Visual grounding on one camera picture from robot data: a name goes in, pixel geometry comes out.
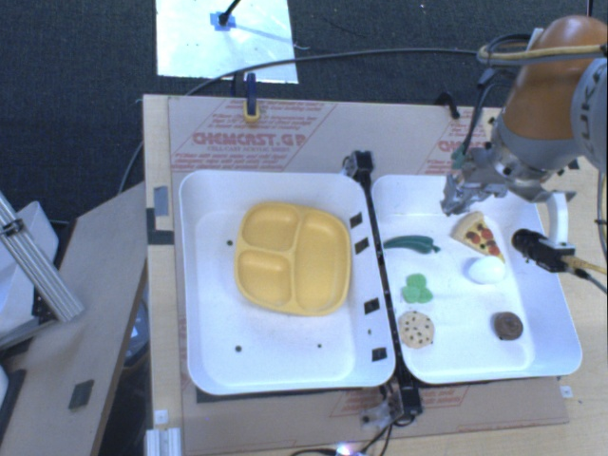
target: dark floor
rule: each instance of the dark floor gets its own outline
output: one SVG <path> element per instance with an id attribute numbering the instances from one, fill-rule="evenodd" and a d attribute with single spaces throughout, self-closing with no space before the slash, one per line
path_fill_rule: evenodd
<path id="1" fill-rule="evenodd" d="M 294 39 L 310 48 L 296 56 L 477 49 L 586 12 L 586 0 L 288 1 Z M 594 2 L 594 16 L 606 21 L 608 0 Z M 50 218 L 70 220 L 112 198 L 142 139 L 142 95 L 182 94 L 200 82 L 157 76 L 155 12 L 155 0 L 0 0 L 0 191 L 15 208 L 39 200 Z M 299 85 L 262 84 L 258 94 L 431 104 L 449 91 L 472 105 L 482 70 L 472 58 L 438 55 L 307 63 L 298 65 Z M 228 95 L 229 84 L 205 93 Z M 497 92 L 488 104 L 503 100 Z M 127 185 L 142 178 L 139 159 Z M 144 379 L 119 391 L 133 413 L 142 408 Z M 140 428 L 110 435 L 106 454 L 120 454 L 120 444 L 131 454 Z"/>

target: white oval object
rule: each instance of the white oval object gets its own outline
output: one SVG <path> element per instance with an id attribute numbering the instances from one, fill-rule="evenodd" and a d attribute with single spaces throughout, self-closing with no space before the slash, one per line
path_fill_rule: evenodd
<path id="1" fill-rule="evenodd" d="M 503 280 L 506 268 L 496 256 L 478 258 L 468 268 L 468 277 L 478 284 L 496 284 Z"/>

